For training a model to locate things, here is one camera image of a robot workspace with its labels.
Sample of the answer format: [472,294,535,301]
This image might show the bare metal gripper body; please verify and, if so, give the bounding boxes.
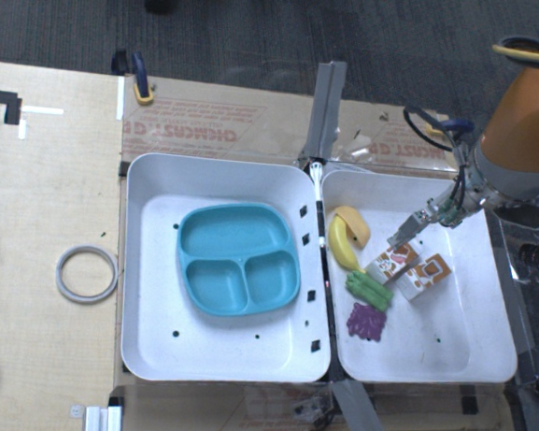
[424,172,493,229]

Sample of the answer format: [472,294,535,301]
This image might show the white carton brown spots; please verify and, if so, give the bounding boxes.
[363,237,424,289]

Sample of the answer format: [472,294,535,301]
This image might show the orange curved toy food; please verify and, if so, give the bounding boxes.
[331,204,375,251]

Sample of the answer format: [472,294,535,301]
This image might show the white carton orange square print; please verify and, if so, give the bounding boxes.
[392,250,455,306]

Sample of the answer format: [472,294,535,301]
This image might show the yellow banana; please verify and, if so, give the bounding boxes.
[324,213,372,274]

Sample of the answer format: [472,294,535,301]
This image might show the green asparagus bunch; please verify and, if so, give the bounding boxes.
[342,269,398,313]

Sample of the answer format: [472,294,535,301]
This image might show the thin black and white rod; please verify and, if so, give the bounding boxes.
[290,160,352,381]

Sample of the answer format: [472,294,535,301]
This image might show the purple grapes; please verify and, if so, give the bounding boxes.
[344,300,390,344]

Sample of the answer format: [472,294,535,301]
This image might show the white plastic tray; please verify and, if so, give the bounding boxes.
[303,166,534,397]
[108,150,348,398]

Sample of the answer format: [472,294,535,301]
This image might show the blue divided plate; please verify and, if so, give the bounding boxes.
[169,195,308,325]

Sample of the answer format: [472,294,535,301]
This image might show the brown cardboard board red print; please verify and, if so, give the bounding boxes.
[92,72,539,431]

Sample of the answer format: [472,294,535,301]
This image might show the white tape roll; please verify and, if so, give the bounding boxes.
[52,242,122,309]

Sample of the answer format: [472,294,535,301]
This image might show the black cylinder on white bracket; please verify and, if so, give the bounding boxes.
[515,210,539,274]

